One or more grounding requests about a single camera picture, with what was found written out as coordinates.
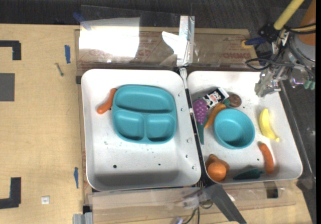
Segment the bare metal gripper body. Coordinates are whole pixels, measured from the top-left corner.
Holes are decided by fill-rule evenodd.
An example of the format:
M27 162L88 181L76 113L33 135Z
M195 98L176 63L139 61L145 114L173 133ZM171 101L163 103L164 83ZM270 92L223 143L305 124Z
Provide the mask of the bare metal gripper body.
M266 60L266 68L261 71L262 76L270 80L280 78L288 80L292 87L302 85L305 88L315 88L315 60L306 56L296 56L292 53L273 55Z

